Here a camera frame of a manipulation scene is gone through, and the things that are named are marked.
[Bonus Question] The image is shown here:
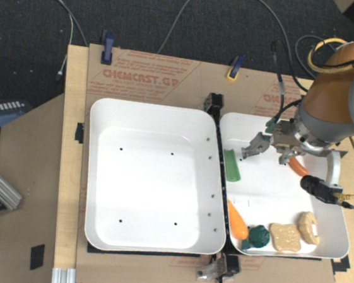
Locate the white plastic tray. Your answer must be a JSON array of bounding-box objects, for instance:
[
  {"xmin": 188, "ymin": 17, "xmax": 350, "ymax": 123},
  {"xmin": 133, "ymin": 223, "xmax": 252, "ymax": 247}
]
[
  {"xmin": 74, "ymin": 96, "xmax": 241, "ymax": 265},
  {"xmin": 204, "ymin": 110, "xmax": 354, "ymax": 267}
]

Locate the brown cardboard board red print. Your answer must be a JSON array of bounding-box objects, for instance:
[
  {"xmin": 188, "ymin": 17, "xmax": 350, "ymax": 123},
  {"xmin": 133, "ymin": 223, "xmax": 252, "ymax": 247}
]
[{"xmin": 61, "ymin": 43, "xmax": 354, "ymax": 283}]

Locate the thin black rod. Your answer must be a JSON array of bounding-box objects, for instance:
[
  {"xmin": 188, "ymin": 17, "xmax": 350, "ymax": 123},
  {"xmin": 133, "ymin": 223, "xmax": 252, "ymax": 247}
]
[{"xmin": 198, "ymin": 110, "xmax": 247, "ymax": 255}]

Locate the orange sausage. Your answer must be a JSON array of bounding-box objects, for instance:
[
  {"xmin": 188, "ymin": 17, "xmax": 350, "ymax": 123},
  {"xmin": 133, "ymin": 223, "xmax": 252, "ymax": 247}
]
[{"xmin": 287, "ymin": 156, "xmax": 311, "ymax": 178}]

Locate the beige croissant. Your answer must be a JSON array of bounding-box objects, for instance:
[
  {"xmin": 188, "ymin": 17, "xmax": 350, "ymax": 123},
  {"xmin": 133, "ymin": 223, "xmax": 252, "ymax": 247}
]
[{"xmin": 295, "ymin": 210, "xmax": 324, "ymax": 246}]

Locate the beige bread slice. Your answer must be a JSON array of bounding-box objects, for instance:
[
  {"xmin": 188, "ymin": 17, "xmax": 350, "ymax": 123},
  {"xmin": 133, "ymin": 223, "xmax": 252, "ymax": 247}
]
[{"xmin": 266, "ymin": 221, "xmax": 304, "ymax": 255}]

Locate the green celery stick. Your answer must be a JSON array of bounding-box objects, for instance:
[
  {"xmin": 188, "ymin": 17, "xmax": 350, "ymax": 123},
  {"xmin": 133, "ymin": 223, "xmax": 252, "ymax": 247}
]
[{"xmin": 220, "ymin": 147, "xmax": 245, "ymax": 183}]

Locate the black block with thin wires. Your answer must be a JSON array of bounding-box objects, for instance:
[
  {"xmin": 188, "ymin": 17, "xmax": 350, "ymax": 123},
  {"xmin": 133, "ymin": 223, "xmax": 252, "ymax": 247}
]
[
  {"xmin": 202, "ymin": 91, "xmax": 225, "ymax": 115},
  {"xmin": 196, "ymin": 250, "xmax": 244, "ymax": 283}
]

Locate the orange carrot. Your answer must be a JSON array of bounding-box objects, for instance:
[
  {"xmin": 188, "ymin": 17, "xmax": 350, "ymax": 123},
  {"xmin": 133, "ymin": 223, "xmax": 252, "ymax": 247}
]
[{"xmin": 223, "ymin": 199, "xmax": 252, "ymax": 241}]

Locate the black cylinder on white bracket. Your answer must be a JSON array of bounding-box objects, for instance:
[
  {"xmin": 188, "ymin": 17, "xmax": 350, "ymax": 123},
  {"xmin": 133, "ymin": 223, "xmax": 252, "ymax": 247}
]
[{"xmin": 297, "ymin": 146, "xmax": 349, "ymax": 206}]

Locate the green broccoli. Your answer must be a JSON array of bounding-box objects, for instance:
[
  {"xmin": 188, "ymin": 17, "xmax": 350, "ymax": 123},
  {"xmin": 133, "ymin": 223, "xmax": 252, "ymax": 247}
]
[{"xmin": 240, "ymin": 222, "xmax": 272, "ymax": 253}]

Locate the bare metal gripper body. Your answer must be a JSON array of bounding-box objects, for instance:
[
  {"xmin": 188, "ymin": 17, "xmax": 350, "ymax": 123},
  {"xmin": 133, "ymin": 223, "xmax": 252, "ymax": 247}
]
[{"xmin": 268, "ymin": 119, "xmax": 334, "ymax": 161}]

